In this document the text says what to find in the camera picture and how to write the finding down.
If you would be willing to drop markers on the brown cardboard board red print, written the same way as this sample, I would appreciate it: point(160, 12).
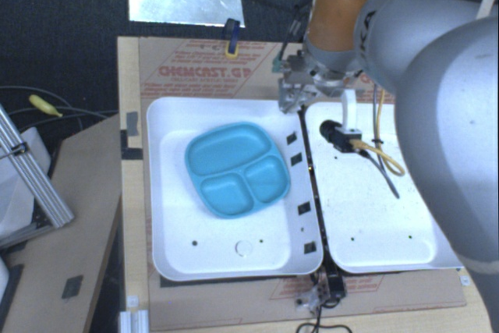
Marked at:
point(202, 74)

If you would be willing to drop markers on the blue divided plate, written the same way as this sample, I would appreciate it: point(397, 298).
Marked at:
point(234, 167)

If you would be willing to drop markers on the black cylinder on white bracket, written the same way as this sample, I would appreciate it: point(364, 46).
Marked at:
point(340, 135)

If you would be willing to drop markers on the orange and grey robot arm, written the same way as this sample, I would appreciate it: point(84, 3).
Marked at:
point(429, 62)

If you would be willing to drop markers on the yellow banana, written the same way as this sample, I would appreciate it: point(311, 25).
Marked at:
point(43, 104)

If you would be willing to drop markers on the thin black rod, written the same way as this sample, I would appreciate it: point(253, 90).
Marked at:
point(314, 187)

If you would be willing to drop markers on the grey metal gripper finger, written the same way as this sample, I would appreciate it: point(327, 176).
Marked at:
point(299, 96)
point(285, 100)

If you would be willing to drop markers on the white plastic tray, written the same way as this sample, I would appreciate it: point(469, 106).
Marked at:
point(366, 214)
point(218, 245)

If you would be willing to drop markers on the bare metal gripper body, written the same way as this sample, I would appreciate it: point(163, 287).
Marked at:
point(300, 71)

